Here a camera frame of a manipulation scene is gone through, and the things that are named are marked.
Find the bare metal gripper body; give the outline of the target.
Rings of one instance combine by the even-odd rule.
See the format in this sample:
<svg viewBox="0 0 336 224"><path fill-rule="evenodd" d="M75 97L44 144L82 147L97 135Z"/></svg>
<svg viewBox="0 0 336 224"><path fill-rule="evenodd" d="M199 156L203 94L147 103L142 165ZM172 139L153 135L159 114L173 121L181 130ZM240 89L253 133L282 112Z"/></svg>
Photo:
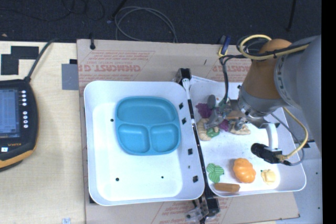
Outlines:
<svg viewBox="0 0 336 224"><path fill-rule="evenodd" d="M264 128L263 115L239 101L228 101L219 106L220 115L228 122L229 131L246 131L246 124L250 123L257 128Z"/></svg>

